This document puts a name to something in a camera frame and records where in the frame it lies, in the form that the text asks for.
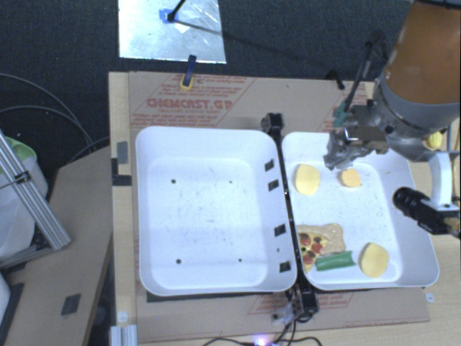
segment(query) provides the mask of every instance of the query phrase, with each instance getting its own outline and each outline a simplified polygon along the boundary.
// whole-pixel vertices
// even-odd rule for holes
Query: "dark floor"
[[[371,32],[382,30],[390,48],[408,8],[405,0],[218,1],[228,63],[197,64],[202,74],[321,79],[335,69],[353,79]],[[110,71],[184,70],[184,63],[119,58],[117,13],[117,0],[0,0],[0,73],[45,87],[93,140],[107,137]],[[367,79],[380,70],[374,63]],[[0,129],[37,151],[51,181],[85,140],[53,112],[5,111],[17,105],[63,108],[29,84],[0,75]]]

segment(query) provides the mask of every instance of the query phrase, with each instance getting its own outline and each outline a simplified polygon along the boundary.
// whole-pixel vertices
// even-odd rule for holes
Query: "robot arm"
[[[460,116],[460,9],[461,0],[413,0],[373,99],[346,109],[324,156],[329,169],[389,148],[410,161],[429,162],[431,197],[399,190],[394,203],[433,234],[460,230],[459,208],[451,201],[457,154],[424,144]]]

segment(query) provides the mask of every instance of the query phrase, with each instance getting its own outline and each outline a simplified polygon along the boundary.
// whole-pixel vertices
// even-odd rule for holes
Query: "black pole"
[[[166,15],[166,19],[168,20],[168,22],[174,22],[174,18],[176,16],[176,13],[181,9],[182,4],[184,4],[185,2],[186,2],[186,0],[181,0],[178,3],[178,5],[176,6],[176,8],[174,8],[174,10],[171,13],[168,13]]]

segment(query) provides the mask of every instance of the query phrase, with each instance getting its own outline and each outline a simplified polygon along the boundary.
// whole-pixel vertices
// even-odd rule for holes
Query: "yellow object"
[[[183,75],[183,77],[181,78],[181,82],[179,82],[179,87],[184,91],[189,91],[192,88],[192,85],[194,84],[194,77],[190,79],[189,86],[183,85],[185,78],[186,78],[186,75]]]
[[[295,187],[303,195],[313,195],[320,185],[320,172],[308,164],[300,164],[295,173]]]
[[[362,185],[359,172],[354,168],[342,171],[341,182],[347,187],[360,187]]]
[[[437,150],[442,146],[443,140],[444,136],[440,132],[436,132],[432,133],[426,140],[424,140],[424,143],[428,148]]]
[[[359,257],[360,269],[371,278],[380,277],[388,268],[388,263],[388,252],[378,244],[367,244]]]

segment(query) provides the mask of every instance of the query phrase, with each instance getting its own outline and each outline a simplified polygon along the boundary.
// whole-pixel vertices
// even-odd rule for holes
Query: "toy pizza slice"
[[[307,273],[321,255],[343,252],[346,245],[343,240],[343,230],[339,224],[325,226],[296,226],[300,243],[304,271]]]

